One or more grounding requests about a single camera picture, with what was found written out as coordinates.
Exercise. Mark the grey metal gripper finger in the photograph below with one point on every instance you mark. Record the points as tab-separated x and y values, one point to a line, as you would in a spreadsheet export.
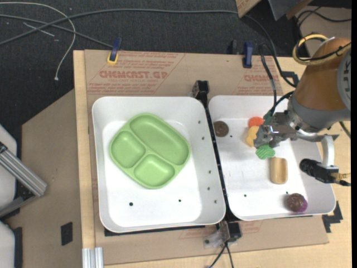
261	137
274	141

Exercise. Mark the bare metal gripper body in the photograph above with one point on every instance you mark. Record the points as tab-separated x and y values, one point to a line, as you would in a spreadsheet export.
284	126

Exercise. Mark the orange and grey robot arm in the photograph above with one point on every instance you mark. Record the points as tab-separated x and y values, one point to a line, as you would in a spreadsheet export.
318	88

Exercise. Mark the yellow toy food piece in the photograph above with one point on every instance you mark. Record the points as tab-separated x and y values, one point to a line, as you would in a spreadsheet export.
251	137

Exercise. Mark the green ridged toy food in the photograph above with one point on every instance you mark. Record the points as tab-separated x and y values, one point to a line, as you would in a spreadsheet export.
265	152

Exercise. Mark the orange toy carrot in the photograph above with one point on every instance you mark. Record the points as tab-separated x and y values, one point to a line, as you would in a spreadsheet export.
255	121

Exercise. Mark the tan toy bread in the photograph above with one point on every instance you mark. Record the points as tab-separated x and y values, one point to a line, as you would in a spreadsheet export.
279	170

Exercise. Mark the brown round biscuit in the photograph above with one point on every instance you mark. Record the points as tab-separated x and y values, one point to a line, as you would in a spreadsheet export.
221	128

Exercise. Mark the white plastic tray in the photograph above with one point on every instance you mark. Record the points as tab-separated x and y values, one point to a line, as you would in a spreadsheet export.
156	205
251	183

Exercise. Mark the thin black rod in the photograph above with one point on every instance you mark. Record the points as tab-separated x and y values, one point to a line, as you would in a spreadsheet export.
220	163

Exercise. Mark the brown cardboard board red print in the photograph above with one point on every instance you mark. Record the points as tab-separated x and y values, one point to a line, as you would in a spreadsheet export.
173	74

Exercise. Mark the green divided plate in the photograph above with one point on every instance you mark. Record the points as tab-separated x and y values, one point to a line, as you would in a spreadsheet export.
150	149

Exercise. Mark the black cylinder on white bracket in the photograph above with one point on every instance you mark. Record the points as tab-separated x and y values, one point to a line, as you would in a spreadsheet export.
318	170

